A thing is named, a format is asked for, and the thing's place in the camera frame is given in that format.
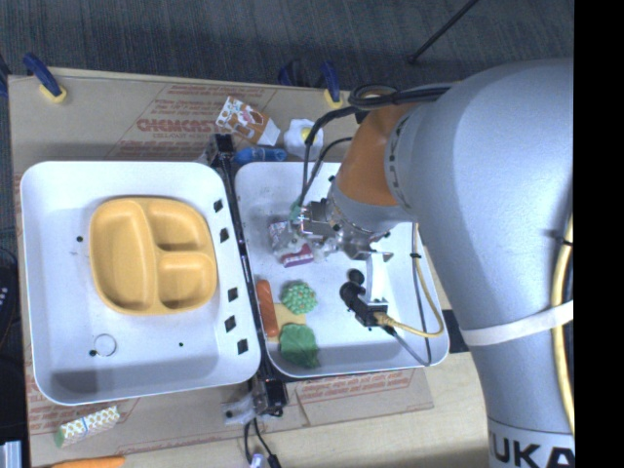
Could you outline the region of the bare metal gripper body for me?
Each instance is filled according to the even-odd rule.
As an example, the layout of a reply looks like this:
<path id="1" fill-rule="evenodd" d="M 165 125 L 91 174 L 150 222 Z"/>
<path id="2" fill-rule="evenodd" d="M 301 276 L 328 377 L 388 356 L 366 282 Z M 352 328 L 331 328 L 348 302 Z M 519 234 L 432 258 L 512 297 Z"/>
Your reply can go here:
<path id="1" fill-rule="evenodd" d="M 312 201 L 301 209 L 298 233 L 316 256 L 345 254 L 352 260 L 367 260 L 376 253 L 372 244 L 386 237 L 392 222 L 373 221 L 361 225 L 351 220 L 333 198 Z"/>

